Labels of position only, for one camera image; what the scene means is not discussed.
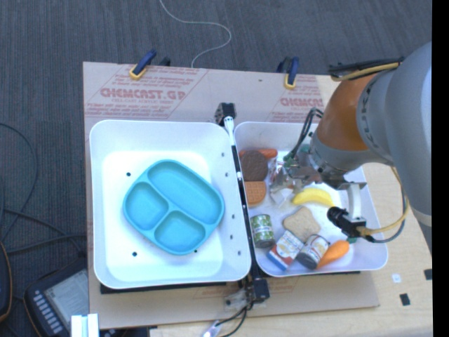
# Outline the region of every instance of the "gray floor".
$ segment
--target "gray floor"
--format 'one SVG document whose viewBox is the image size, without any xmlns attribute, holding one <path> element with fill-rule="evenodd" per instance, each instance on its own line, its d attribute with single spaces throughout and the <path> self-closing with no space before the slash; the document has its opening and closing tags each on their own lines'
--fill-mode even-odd
<svg viewBox="0 0 449 337">
<path fill-rule="evenodd" d="M 223 24 L 224 48 L 195 67 L 274 72 L 285 56 L 299 72 L 326 74 L 329 65 L 399 58 L 432 39 L 432 0 L 163 0 L 176 17 Z M 67 233 L 86 230 L 82 62 L 138 61 L 149 49 L 189 67 L 201 51 L 224 44 L 219 26 L 184 24 L 159 0 L 0 0 L 0 176 L 6 208 Z M 0 235 L 15 216 L 6 213 Z M 59 234 L 18 218 L 8 250 Z M 431 232 L 425 231 L 431 249 Z M 84 246 L 83 239 L 77 239 Z M 14 293 L 77 256 L 67 241 L 11 254 Z M 0 336 L 35 336 L 16 300 Z"/>
</svg>

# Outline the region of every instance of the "white cable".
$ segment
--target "white cable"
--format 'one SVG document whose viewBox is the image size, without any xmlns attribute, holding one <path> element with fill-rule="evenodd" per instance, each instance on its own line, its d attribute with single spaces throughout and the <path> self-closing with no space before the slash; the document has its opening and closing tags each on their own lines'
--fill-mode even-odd
<svg viewBox="0 0 449 337">
<path fill-rule="evenodd" d="M 211 51 L 217 50 L 219 48 L 223 48 L 225 47 L 227 44 L 229 44 L 229 42 L 232 39 L 232 33 L 231 30 L 229 30 L 227 27 L 225 27 L 222 24 L 219 24 L 218 22 L 208 22 L 208 21 L 187 21 L 187 20 L 182 20 L 177 18 L 176 16 L 174 16 L 170 11 L 168 11 L 168 9 L 166 8 L 166 6 L 164 5 L 164 3 L 162 2 L 162 0 L 159 0 L 159 3 L 161 4 L 162 8 L 164 9 L 164 11 L 174 20 L 178 21 L 178 22 L 182 22 L 183 24 L 197 24 L 197 25 L 214 25 L 214 26 L 218 26 L 221 27 L 222 29 L 225 29 L 229 35 L 228 40 L 224 43 L 221 44 L 219 46 L 216 46 L 215 48 L 208 48 L 207 50 L 199 53 L 197 56 L 194 57 L 194 59 L 192 60 L 191 63 L 191 67 L 194 67 L 194 63 L 196 61 L 197 58 L 199 58 L 200 56 L 204 55 L 205 53 L 209 53 Z"/>
</svg>

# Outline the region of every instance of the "yellow banana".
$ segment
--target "yellow banana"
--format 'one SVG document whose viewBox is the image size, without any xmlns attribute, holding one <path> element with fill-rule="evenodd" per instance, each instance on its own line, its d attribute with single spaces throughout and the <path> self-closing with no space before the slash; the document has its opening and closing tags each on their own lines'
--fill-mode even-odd
<svg viewBox="0 0 449 337">
<path fill-rule="evenodd" d="M 318 202 L 326 206 L 334 206 L 329 192 L 315 187 L 306 188 L 292 198 L 292 203 L 295 205 L 302 205 L 306 202 Z"/>
</svg>

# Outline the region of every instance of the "green can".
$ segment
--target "green can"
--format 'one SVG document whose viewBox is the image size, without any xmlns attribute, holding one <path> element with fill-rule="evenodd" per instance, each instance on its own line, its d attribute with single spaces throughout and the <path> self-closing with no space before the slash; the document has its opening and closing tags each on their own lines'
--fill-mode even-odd
<svg viewBox="0 0 449 337">
<path fill-rule="evenodd" d="M 276 241 L 274 240 L 273 225 L 269 215 L 253 216 L 250 222 L 254 246 L 260 249 L 273 246 Z"/>
</svg>

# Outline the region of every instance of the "carrot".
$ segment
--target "carrot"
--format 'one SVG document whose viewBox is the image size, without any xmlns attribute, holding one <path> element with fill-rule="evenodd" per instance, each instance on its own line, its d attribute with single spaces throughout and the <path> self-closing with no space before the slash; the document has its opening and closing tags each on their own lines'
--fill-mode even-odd
<svg viewBox="0 0 449 337">
<path fill-rule="evenodd" d="M 263 154 L 265 156 L 265 159 L 267 160 L 272 159 L 278 155 L 278 150 L 276 149 L 257 149 L 257 150 L 258 152 Z M 241 150 L 239 152 L 239 157 L 242 157 L 245 152 L 246 152 L 245 150 Z"/>
<path fill-rule="evenodd" d="M 323 267 L 328 263 L 338 260 L 339 258 L 346 255 L 348 251 L 349 242 L 344 239 L 339 239 L 329 246 L 328 250 L 324 253 L 324 256 L 321 258 L 316 268 Z"/>
</svg>

